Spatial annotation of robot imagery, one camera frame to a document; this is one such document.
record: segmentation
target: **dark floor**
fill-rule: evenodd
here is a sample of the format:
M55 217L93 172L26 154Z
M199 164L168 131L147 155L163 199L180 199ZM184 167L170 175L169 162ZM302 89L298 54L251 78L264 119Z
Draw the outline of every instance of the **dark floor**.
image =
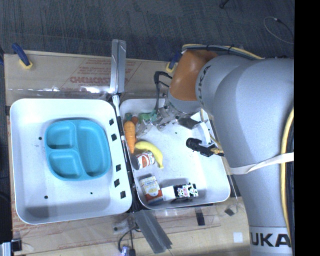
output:
M121 39L131 59L168 61L182 45L191 43L233 45L266 58L294 57L294 0L230 0L223 9L220 3L2 0L0 45L10 54L11 45L18 43L26 50L110 56L112 39ZM11 240L4 87L0 66L0 243Z

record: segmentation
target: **black hole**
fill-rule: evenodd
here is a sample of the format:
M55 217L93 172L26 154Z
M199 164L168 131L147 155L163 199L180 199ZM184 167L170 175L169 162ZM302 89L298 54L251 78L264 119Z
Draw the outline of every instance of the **black hole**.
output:
M112 134L112 135L111 135L111 138L112 138L112 141L114 142L114 141L117 139L117 135Z
M122 199L122 198L125 198L125 197L126 197L126 191L122 191L120 193L120 198Z
M116 179L113 183L114 183L114 187L116 188L117 186L119 186L120 181L119 179Z

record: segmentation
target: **white cable tie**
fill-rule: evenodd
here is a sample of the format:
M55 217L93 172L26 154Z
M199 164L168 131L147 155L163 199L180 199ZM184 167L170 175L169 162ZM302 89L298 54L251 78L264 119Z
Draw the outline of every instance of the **white cable tie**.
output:
M249 164L246 166L235 167L235 168L230 167L229 169L231 173L234 175L243 175L243 174L248 174L254 170L260 169L262 167L266 167L274 164L288 163L294 160L295 160L294 152L291 152L291 153L279 154L275 157L272 157L270 159L267 159L259 163Z

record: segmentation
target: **blue divided plate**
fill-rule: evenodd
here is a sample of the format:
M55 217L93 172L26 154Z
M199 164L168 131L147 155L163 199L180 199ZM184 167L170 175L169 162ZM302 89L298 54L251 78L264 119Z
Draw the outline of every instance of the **blue divided plate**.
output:
M44 145L49 169L61 180L94 179L110 169L111 155L105 131L93 121L57 121L46 129Z

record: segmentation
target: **plastic container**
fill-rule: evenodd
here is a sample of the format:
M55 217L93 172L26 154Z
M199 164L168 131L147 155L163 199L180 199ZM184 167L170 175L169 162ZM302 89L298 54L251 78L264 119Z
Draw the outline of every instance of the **plastic container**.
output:
M109 171L111 156L104 130L85 119L64 120L45 131L44 145L49 169L62 180L83 181Z

